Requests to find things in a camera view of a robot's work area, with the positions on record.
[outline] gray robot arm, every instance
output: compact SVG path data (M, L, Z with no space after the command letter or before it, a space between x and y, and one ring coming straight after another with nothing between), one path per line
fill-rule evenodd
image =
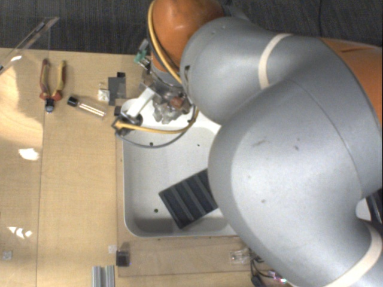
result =
M224 17L193 35L180 73L222 125L209 181L247 245L296 286L379 286L382 239L355 207L382 188L381 125L333 50Z

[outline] small black object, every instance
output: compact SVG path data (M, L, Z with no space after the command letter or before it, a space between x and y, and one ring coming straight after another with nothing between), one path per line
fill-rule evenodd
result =
M207 169L161 191L159 196L179 228L218 208L210 191Z
M128 267L130 256L128 251L117 251L115 254L115 264L118 267Z
M68 105L73 106L74 108L78 105L78 99L75 97L69 97L68 98Z
M114 108L114 115L115 115L115 116L120 115L120 114L121 114L121 109L122 109L121 106L116 106L116 107Z
M253 285L254 285L255 287L262 287L262 286L264 286L264 285L262 284L262 282L260 281L259 277L257 277L257 276L253 276L253 277L251 278L251 283L253 283Z
M53 112L54 108L54 100L51 98L48 98L45 100L45 111L48 113Z
M383 202L382 202L382 190L366 197L367 205L371 214L371 221L382 224L383 221Z

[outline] metal bracket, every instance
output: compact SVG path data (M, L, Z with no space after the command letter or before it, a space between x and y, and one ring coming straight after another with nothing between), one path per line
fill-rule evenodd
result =
M114 266L108 265L105 268L94 266L92 268L92 287L115 287Z
M108 78L109 105L115 106L116 99L126 99L125 73L118 72L117 77Z

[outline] gray carpet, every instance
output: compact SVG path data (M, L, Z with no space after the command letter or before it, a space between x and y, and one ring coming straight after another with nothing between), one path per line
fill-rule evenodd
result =
M14 47L46 16L59 16L51 49L135 53L151 0L0 0L0 47ZM278 32L382 45L382 0L233 0Z

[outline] yellow cable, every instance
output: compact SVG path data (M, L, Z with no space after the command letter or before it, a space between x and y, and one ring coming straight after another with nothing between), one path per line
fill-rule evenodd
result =
M148 11L148 30L149 30L149 37L151 39L151 42L153 44L153 47L155 51L157 52L159 58L161 59L161 62L165 66L166 70L176 79L177 82L182 84L180 76L173 70L172 66L168 63L166 60L166 57L163 55L162 50L160 48L160 45L158 43L156 33L154 32L153 28L153 5L156 0L153 0L152 3L149 6Z
M143 132L149 132L149 133L157 133L157 134L180 134L182 132L185 132L187 131L189 128L191 128L191 126L194 124L194 122L196 122L196 119L198 117L198 109L196 109L196 113L194 115L194 117L190 120L189 124L187 126L185 126L184 128L182 129L179 129L179 130L160 130L160 129L151 129L149 127L142 127L142 126L136 126L134 124L130 124L130 123L125 123L123 121L118 121L115 123L115 127L118 128L119 130L120 129L129 129L129 130L139 130L139 131L143 131Z
M162 50L160 48L160 45L158 43L156 34L153 29L153 5L154 5L155 0L150 4L149 6L149 11L148 11L148 30L149 30L149 36L151 39L151 42L153 44L153 47L155 51L157 52L159 58L161 59L161 62L165 66L166 70L179 82L182 84L180 76L173 70L173 68L170 66L168 61L166 60L165 56L162 53ZM182 129L179 130L160 130L160 129L151 129L149 127L142 127L142 126L136 126L134 124L130 123L125 123L123 121L117 121L114 125L114 127L118 129L129 129L129 130L138 130L138 131L143 131L143 132L149 132L149 133L157 133L157 134L180 134L182 132L187 131L191 126L196 122L196 119L198 117L198 109L196 109L196 112L192 119L190 120L189 124L185 126Z

